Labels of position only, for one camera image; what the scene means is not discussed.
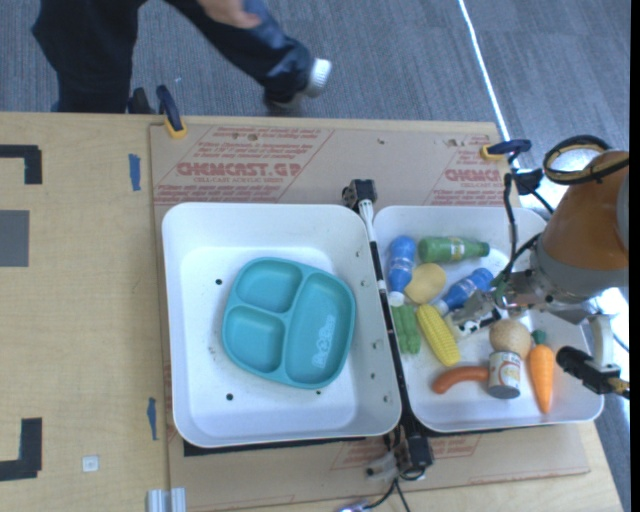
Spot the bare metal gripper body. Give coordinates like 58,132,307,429
493,271,557,312

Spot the tan round bread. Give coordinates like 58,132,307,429
488,318,533,360

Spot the yellow corn cob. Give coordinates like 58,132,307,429
415,303,462,368

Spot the black block with thin wires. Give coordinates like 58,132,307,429
342,178,378,209
394,433,435,472

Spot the white plastic tray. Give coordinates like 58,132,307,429
161,201,403,449
372,204,606,434

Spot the small white labelled can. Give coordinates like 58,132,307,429
486,350,523,400

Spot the green bottle yellow label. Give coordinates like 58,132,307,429
417,236,492,265

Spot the orange carrot green top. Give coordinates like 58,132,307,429
527,329,557,415

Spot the green beans bundle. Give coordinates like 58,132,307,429
391,303,423,356

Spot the brown cardboard board red print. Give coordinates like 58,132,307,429
148,122,592,512

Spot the orange sausage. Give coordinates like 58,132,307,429
431,365,490,396

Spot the person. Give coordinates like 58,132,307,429
30,0,334,117

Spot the black and white carton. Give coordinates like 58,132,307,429
444,308,503,344

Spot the blue divided plate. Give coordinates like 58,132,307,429
221,256,358,391

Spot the black cylinder on white bracket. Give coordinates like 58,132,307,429
555,314,624,396

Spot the person's hand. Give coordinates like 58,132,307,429
196,0,262,30

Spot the blue bottle white cap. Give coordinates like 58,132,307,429
433,267,496,316
387,235,418,308

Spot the thin black and white rod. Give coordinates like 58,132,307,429
357,198,419,437

